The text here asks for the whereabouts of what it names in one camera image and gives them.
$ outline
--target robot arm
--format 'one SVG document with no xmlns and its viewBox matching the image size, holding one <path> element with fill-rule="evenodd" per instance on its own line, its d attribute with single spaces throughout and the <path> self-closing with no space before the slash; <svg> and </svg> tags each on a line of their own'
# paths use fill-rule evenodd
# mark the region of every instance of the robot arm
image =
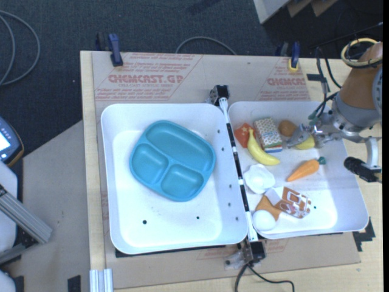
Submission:
<svg viewBox="0 0 389 292">
<path fill-rule="evenodd" d="M 359 42 L 373 43 L 357 60 L 347 56 L 350 46 Z M 332 106 L 327 113 L 320 112 L 309 126 L 300 125 L 288 146 L 306 139 L 311 133 L 315 146 L 320 148 L 332 140 L 347 139 L 367 146 L 367 162 L 349 157 L 345 167 L 366 181 L 381 181 L 381 168 L 377 166 L 377 140 L 360 133 L 382 122 L 382 53 L 383 43 L 371 39 L 354 40 L 342 50 L 342 60 L 352 70 L 340 91 L 331 96 Z"/>
</svg>

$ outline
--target blue plate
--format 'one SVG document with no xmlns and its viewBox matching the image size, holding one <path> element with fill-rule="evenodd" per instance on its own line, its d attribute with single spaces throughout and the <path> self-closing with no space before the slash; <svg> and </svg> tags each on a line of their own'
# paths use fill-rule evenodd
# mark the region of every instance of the blue plate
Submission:
<svg viewBox="0 0 389 292">
<path fill-rule="evenodd" d="M 143 185 L 174 201 L 188 201 L 206 185 L 216 155 L 192 131 L 167 120 L 151 124 L 136 143 L 129 167 Z"/>
</svg>

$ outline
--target toy banana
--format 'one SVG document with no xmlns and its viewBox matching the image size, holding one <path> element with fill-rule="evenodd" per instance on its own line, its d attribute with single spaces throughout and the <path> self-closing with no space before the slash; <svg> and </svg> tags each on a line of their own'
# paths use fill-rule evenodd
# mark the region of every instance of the toy banana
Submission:
<svg viewBox="0 0 389 292">
<path fill-rule="evenodd" d="M 264 165 L 276 165 L 280 163 L 280 160 L 275 156 L 266 153 L 260 145 L 257 143 L 254 137 L 254 130 L 249 129 L 249 141 L 247 142 L 247 149 L 255 160 Z"/>
</svg>

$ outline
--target dark carpet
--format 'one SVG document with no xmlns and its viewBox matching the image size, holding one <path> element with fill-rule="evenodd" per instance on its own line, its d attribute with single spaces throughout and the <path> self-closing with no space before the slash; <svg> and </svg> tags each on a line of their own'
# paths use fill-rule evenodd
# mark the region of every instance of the dark carpet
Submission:
<svg viewBox="0 0 389 292">
<path fill-rule="evenodd" d="M 0 0 L 0 10 L 16 15 L 41 43 L 37 65 L 32 33 L 5 15 L 12 28 L 16 56 L 0 86 L 0 116 L 21 136 L 26 154 L 82 119 L 80 51 L 95 49 L 97 32 L 116 33 L 122 51 L 174 53 L 187 38 L 217 39 L 239 55 L 274 55 L 283 42 L 299 41 L 301 57 L 314 57 L 312 46 L 348 36 L 322 47 L 328 58 L 355 37 L 382 40 L 383 0 L 339 0 L 316 17 L 311 6 L 291 18 L 286 8 L 261 24 L 253 0 Z M 186 44 L 181 53 L 226 54 L 206 40 Z M 12 42 L 0 21 L 0 80 L 12 57 Z"/>
</svg>

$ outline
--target orange carrot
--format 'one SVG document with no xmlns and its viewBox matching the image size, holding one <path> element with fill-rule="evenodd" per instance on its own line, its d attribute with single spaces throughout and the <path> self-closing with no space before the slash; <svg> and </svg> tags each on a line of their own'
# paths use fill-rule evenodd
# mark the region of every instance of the orange carrot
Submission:
<svg viewBox="0 0 389 292">
<path fill-rule="evenodd" d="M 320 157 L 318 160 L 311 159 L 302 163 L 291 175 L 287 178 L 288 182 L 295 181 L 296 179 L 303 178 L 318 171 L 320 164 L 324 164 L 325 160 Z"/>
</svg>

